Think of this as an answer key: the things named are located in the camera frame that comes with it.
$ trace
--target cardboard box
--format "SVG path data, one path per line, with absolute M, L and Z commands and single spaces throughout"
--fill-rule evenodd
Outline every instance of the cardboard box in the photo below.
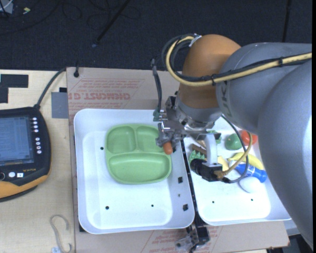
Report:
M 187 235 L 185 229 L 148 230 L 93 235 L 80 231 L 77 210 L 77 177 L 73 119 L 81 109 L 153 110 L 157 91 L 151 71 L 67 68 L 67 92 L 73 175 L 76 250 L 88 252 L 178 252 L 175 242 Z M 168 72 L 159 72 L 165 103 L 179 84 Z M 237 252 L 285 247 L 289 244 L 283 221 L 208 226 L 210 241 L 197 252 Z

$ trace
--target screen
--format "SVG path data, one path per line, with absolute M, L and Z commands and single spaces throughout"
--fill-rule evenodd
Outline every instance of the screen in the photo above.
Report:
M 0 166 L 33 163 L 29 116 L 0 118 Z

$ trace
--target dark floor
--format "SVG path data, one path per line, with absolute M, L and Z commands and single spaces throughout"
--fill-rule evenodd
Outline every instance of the dark floor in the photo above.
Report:
M 186 33 L 221 34 L 241 46 L 312 43 L 312 0 L 13 0 L 12 4 L 0 12 L 0 69 L 57 71 L 78 65 L 149 70 L 151 58 L 164 44 Z M 182 60 L 177 59 L 175 67 L 180 70 Z M 284 253 L 310 253 L 298 246 L 300 238 L 291 241 Z

